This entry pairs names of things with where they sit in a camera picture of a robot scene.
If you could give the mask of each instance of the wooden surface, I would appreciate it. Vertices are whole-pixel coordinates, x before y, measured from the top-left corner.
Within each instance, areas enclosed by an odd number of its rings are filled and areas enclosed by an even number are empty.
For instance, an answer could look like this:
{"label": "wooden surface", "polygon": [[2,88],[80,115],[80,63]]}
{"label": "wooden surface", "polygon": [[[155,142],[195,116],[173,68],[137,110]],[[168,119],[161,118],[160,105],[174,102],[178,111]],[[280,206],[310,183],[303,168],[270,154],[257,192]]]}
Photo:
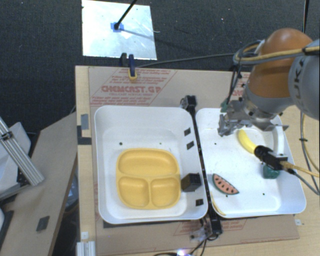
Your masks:
{"label": "wooden surface", "polygon": [[[229,81],[225,81],[224,86],[229,85]],[[90,115],[89,107],[89,95],[88,90],[89,86],[89,74],[88,67],[77,67],[76,68],[76,87],[77,87],[77,125],[81,125],[81,115],[88,114]],[[188,94],[192,94],[192,88],[189,89]],[[204,100],[208,101],[210,95],[207,93]],[[295,106],[289,107],[282,116],[282,122],[284,125],[290,125],[289,129],[286,131],[287,140],[291,148],[293,159],[296,165],[301,167],[306,167],[303,154],[301,151],[301,143],[299,141],[300,137],[300,112]],[[90,137],[90,129],[82,131],[83,137]],[[306,119],[305,123],[305,137],[309,139],[308,149],[315,160],[319,165],[319,122],[312,120],[310,118]],[[79,158],[79,173],[83,172],[79,176],[80,180],[80,229],[82,232],[89,233],[89,241],[95,241],[96,238],[96,227],[95,227],[95,213],[94,213],[94,187],[93,187],[93,166],[92,166],[92,146],[91,145],[80,145],[78,146],[78,158]],[[311,182],[311,178],[304,173],[301,173],[301,176],[306,178]],[[251,244],[238,244],[238,245],[228,245],[228,246],[213,246],[214,242],[208,242],[208,248],[205,249],[204,255],[215,255],[215,256],[225,256],[225,255],[235,255],[235,256],[266,256],[266,255],[291,255],[291,256],[300,256],[300,255],[317,255],[320,251],[320,245],[317,241],[317,236],[319,235],[320,228],[320,209],[319,209],[319,197],[313,194],[304,184],[302,185],[307,206],[303,213],[295,216],[296,219],[300,219],[302,225],[298,227],[300,234],[300,239],[295,240],[285,240],[285,241],[273,241],[273,242],[264,242],[264,243],[251,243]],[[194,253],[194,255],[200,255],[201,249]],[[137,253],[131,254],[133,256],[153,256],[156,252],[149,253]]]}
{"label": "wooden surface", "polygon": [[[76,115],[72,114],[41,131],[32,161],[45,180],[5,205],[5,211],[14,213],[0,256],[52,254],[75,171],[75,127]],[[36,231],[39,219],[46,216],[47,228]]]}

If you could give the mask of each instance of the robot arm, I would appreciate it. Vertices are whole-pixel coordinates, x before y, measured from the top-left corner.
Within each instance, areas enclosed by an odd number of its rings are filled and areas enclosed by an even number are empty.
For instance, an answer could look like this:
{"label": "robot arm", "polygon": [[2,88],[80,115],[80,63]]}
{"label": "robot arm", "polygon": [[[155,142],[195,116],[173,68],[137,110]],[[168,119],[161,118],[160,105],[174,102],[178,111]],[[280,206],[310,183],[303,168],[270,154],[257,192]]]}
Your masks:
{"label": "robot arm", "polygon": [[[319,46],[302,32],[283,28],[259,47],[259,56],[286,50]],[[271,120],[290,105],[319,120],[319,53],[268,61],[253,67],[240,100],[229,102],[220,115],[218,133],[230,135],[235,129],[255,125],[271,131]]]}

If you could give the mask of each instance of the yellow banana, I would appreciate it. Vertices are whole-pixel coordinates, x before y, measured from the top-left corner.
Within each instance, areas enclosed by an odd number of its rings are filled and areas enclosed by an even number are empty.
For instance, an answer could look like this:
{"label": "yellow banana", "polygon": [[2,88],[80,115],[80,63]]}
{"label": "yellow banana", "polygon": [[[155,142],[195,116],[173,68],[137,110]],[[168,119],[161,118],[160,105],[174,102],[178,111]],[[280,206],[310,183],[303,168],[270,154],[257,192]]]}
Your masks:
{"label": "yellow banana", "polygon": [[239,130],[238,139],[245,150],[247,150],[251,154],[255,153],[255,148],[257,146],[251,141],[251,139],[249,139],[247,133],[243,129]]}

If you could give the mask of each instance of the watermelon slice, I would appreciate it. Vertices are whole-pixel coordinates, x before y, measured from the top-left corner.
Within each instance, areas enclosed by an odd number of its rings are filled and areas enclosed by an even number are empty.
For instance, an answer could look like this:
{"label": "watermelon slice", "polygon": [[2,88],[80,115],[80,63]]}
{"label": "watermelon slice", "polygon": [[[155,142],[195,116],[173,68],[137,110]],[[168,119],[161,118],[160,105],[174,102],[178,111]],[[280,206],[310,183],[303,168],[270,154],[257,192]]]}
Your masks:
{"label": "watermelon slice", "polygon": [[215,187],[226,195],[235,195],[239,193],[238,189],[216,173],[213,174],[212,181]]}

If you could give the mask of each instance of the black post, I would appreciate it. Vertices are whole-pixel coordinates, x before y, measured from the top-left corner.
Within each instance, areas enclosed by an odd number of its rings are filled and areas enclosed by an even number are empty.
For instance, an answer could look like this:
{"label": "black post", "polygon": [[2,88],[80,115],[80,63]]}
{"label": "black post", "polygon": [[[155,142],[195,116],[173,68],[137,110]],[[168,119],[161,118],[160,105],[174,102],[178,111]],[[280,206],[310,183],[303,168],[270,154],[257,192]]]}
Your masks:
{"label": "black post", "polygon": [[135,5],[136,1],[138,0],[133,0],[132,3],[130,4],[130,6],[128,7],[128,9],[126,9],[125,13],[122,15],[122,17],[119,19],[119,21],[114,24],[114,29],[118,30],[120,23],[122,22],[122,20],[126,17],[126,15],[128,14],[128,12],[131,10],[131,8]]}

